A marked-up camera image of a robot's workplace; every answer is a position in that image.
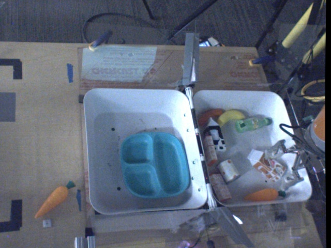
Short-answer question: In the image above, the yellow banana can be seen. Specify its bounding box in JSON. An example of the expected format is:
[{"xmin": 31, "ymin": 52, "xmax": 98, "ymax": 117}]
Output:
[{"xmin": 216, "ymin": 109, "xmax": 247, "ymax": 127}]

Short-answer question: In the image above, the white and orange carton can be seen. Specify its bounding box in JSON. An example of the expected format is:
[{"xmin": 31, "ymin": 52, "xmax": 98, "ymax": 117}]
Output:
[{"xmin": 247, "ymin": 148, "xmax": 288, "ymax": 182}]

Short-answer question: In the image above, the white plastic tray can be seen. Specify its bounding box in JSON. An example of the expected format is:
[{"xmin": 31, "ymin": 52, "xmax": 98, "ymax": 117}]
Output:
[
  {"xmin": 192, "ymin": 89, "xmax": 313, "ymax": 208},
  {"xmin": 83, "ymin": 88, "xmax": 209, "ymax": 215}
]

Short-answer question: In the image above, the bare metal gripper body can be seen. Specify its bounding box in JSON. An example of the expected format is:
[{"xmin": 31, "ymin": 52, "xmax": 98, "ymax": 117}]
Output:
[{"xmin": 291, "ymin": 144, "xmax": 326, "ymax": 175}]

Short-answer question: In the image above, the blue divided plate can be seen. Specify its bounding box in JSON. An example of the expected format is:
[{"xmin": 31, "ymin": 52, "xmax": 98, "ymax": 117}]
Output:
[{"xmin": 119, "ymin": 131, "xmax": 191, "ymax": 199}]

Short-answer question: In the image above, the brown cardboard board red print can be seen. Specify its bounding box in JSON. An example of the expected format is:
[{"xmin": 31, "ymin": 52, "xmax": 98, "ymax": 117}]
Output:
[{"xmin": 77, "ymin": 44, "xmax": 324, "ymax": 248}]

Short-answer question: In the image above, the orange sausage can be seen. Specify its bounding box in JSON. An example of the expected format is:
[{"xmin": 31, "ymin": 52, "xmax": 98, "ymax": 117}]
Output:
[{"xmin": 198, "ymin": 108, "xmax": 225, "ymax": 127}]

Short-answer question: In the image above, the black and white carton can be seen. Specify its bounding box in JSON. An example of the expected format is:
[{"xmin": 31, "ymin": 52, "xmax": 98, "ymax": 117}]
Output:
[{"xmin": 203, "ymin": 117, "xmax": 227, "ymax": 152}]

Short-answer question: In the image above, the green plastic bottle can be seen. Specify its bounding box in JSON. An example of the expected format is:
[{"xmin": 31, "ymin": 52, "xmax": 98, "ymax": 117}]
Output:
[{"xmin": 234, "ymin": 116, "xmax": 273, "ymax": 133}]

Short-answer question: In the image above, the orange carrot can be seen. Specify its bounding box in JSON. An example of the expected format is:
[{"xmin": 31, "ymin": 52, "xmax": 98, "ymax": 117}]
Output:
[
  {"xmin": 34, "ymin": 180, "xmax": 77, "ymax": 220},
  {"xmin": 244, "ymin": 188, "xmax": 287, "ymax": 202}
]

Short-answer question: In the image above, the orange and white packet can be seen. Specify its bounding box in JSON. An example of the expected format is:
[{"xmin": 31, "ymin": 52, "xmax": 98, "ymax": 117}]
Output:
[{"xmin": 203, "ymin": 135, "xmax": 219, "ymax": 167}]

